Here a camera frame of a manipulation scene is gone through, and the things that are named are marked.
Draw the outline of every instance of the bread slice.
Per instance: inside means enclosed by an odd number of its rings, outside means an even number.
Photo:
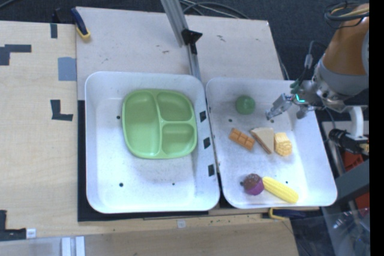
[[[256,127],[250,132],[267,153],[274,152],[274,129],[272,127]]]

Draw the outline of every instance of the white tray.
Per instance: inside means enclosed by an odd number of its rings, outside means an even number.
[[[180,91],[192,102],[197,146],[174,159],[143,159],[125,144],[122,103],[138,89]],[[205,211],[220,189],[202,83],[190,75],[96,72],[85,82],[86,195],[101,213]],[[200,113],[206,119],[200,121]]]
[[[218,77],[206,85],[211,128],[226,200],[240,209],[291,206],[329,206],[337,198],[337,188],[323,145],[314,112],[298,120],[297,106],[267,121],[265,110],[282,93],[289,94],[292,81]],[[248,95],[256,102],[251,115],[236,111],[235,102],[240,95]],[[282,157],[268,154],[258,142],[251,151],[231,141],[232,128],[250,136],[255,127],[273,127],[275,132],[285,132],[292,142],[292,154]],[[269,176],[286,183],[299,194],[296,204],[289,204],[263,191],[248,195],[240,182],[249,173]]]

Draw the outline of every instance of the green plate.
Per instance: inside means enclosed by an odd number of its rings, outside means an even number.
[[[177,91],[142,89],[129,93],[122,106],[122,126],[130,152],[140,158],[178,158],[196,147],[192,103]]]

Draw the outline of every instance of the green light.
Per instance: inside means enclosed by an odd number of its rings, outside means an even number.
[[[305,100],[301,100],[301,99],[299,98],[299,95],[298,95],[298,94],[296,94],[296,100],[297,100],[299,103],[305,103]]]

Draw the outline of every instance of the table surface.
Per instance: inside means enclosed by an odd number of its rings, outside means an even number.
[[[77,221],[77,100],[84,99],[86,77],[97,70],[189,73],[185,47],[177,45],[165,14],[78,9],[91,32],[88,41],[74,25],[58,24],[55,38],[48,23],[0,22],[0,47],[32,48],[11,52],[10,64],[0,66],[0,209],[7,210],[6,228],[35,228],[38,237],[50,237],[174,230],[180,219],[187,229],[228,223],[256,229],[273,222],[260,218],[267,209],[219,205],[208,216]],[[197,42],[203,83],[214,77],[283,79],[267,21],[186,18],[191,30],[203,33]],[[61,58],[77,60],[77,81],[59,79]],[[61,113],[72,120],[53,120],[51,100],[60,100]],[[292,234],[284,223],[276,236]],[[294,243],[293,235],[285,238]],[[295,244],[290,246],[296,255]]]

